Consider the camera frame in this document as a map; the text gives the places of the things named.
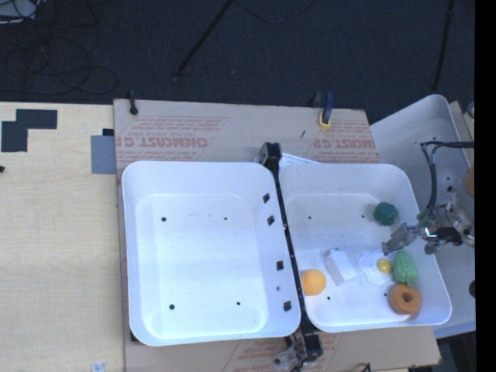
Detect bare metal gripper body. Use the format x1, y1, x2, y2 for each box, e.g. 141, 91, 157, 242
420, 196, 476, 256

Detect green grapes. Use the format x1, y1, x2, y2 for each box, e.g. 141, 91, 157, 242
392, 249, 419, 287

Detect green broccoli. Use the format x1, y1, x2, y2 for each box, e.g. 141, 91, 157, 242
373, 201, 399, 227

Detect white fried egg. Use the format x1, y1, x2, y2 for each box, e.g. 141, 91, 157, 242
356, 247, 397, 288

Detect white plastic bottle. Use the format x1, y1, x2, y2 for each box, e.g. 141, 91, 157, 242
324, 247, 358, 286

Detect orange doughnut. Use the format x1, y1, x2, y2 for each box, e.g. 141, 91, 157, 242
388, 283, 422, 316

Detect white plastic tray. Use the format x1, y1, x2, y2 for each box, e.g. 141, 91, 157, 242
121, 160, 302, 347
277, 163, 453, 334

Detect orange fruit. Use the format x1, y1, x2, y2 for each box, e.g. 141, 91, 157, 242
300, 268, 327, 297

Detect thin black rod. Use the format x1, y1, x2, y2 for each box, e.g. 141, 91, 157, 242
267, 155, 315, 339

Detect white paper sheet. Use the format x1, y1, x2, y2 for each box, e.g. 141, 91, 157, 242
281, 152, 322, 167

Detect brown cardboard board, red print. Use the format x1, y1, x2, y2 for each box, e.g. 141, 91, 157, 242
112, 98, 443, 372

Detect black cylinder on white bracket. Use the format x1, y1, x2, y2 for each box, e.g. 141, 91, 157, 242
433, 226, 465, 246

